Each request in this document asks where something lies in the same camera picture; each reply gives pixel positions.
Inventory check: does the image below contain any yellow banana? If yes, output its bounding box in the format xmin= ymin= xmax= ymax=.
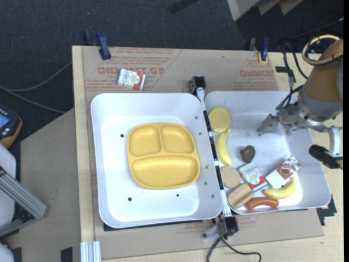
xmin=215 ymin=128 xmax=233 ymax=166
xmin=262 ymin=176 xmax=297 ymax=200

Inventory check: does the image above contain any white and orange carton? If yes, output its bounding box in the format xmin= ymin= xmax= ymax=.
xmin=237 ymin=162 xmax=268 ymax=193
xmin=116 ymin=67 xmax=147 ymax=92

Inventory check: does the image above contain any white plastic tray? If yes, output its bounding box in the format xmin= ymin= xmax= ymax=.
xmin=90 ymin=92 xmax=224 ymax=229
xmin=203 ymin=90 xmax=332 ymax=216

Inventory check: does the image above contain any yellow divided plate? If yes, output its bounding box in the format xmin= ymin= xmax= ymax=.
xmin=126 ymin=122 xmax=201 ymax=190

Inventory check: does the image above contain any black cylinder on white bracket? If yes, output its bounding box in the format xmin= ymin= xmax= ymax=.
xmin=308 ymin=126 xmax=344 ymax=170

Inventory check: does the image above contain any tan round biscuit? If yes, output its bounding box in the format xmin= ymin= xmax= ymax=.
xmin=220 ymin=165 xmax=242 ymax=189

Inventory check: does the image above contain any brown cardboard board red print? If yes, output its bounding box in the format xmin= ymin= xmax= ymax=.
xmin=81 ymin=45 xmax=326 ymax=260

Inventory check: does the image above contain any thin black and white rod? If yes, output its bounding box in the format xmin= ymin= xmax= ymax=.
xmin=196 ymin=87 xmax=233 ymax=217

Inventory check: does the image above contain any white and brown carton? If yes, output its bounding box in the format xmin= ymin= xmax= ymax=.
xmin=264 ymin=156 xmax=303 ymax=189

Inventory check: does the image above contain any black block with thin wires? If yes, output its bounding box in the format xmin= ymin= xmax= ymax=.
xmin=201 ymin=215 xmax=240 ymax=242
xmin=188 ymin=75 xmax=207 ymax=96

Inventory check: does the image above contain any brown rounded toy food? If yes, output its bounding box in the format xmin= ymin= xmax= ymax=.
xmin=239 ymin=145 xmax=256 ymax=163

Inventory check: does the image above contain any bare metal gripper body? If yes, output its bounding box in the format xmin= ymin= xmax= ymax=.
xmin=276 ymin=103 xmax=328 ymax=133

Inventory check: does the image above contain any orange sausage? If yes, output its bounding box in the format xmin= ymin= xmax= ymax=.
xmin=245 ymin=196 xmax=280 ymax=211

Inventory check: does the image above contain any yellow round biscuit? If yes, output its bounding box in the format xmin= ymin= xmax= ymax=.
xmin=208 ymin=106 xmax=232 ymax=134

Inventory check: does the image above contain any tan bread loaf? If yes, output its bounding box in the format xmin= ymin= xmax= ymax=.
xmin=226 ymin=182 xmax=255 ymax=210

